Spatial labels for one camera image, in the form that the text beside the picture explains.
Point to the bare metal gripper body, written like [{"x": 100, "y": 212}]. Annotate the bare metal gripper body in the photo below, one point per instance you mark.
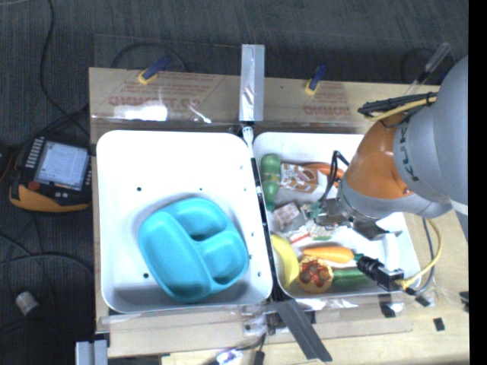
[{"x": 335, "y": 213}]

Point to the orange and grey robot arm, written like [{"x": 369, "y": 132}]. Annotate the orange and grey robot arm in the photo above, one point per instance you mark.
[{"x": 426, "y": 158}]

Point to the white and green packet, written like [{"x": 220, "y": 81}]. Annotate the white and green packet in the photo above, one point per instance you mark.
[{"x": 322, "y": 232}]

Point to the orange carrot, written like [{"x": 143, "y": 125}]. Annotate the orange carrot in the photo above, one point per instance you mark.
[{"x": 329, "y": 254}]

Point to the white packet with red stripe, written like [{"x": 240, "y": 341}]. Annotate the white packet with red stripe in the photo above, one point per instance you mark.
[{"x": 300, "y": 237}]

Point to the orange toy sausage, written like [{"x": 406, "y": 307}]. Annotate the orange toy sausage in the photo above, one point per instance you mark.
[{"x": 327, "y": 169}]

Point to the small pink and white carton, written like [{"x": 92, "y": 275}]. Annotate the small pink and white carton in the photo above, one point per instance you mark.
[{"x": 285, "y": 215}]

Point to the orange and white carton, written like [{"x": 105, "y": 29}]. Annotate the orange and white carton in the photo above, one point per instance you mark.
[{"x": 298, "y": 177}]

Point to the yellow banana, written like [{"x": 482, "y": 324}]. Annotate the yellow banana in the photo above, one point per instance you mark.
[{"x": 287, "y": 257}]

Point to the green toy vegetable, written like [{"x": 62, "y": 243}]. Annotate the green toy vegetable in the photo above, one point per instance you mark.
[{"x": 348, "y": 278}]

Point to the yellow pizza slice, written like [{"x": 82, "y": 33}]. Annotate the yellow pizza slice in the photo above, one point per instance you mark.
[{"x": 314, "y": 276}]

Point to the green plastic bottle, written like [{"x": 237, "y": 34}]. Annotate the green plastic bottle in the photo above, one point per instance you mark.
[{"x": 271, "y": 190}]

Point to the white plastic tray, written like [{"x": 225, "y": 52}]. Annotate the white plastic tray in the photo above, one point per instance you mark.
[
  {"x": 403, "y": 249},
  {"x": 167, "y": 158}
]

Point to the blue divided plate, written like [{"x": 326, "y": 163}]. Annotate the blue divided plate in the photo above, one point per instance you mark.
[{"x": 171, "y": 249}]

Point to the brown cardboard board red print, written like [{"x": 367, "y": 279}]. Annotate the brown cardboard board red print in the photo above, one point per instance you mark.
[{"x": 213, "y": 93}]

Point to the grey metal cylinder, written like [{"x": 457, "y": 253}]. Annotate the grey metal cylinder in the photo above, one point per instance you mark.
[{"x": 27, "y": 302}]

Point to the black cylinder on white bracket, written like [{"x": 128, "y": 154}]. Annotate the black cylinder on white bracket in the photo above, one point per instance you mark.
[{"x": 376, "y": 270}]

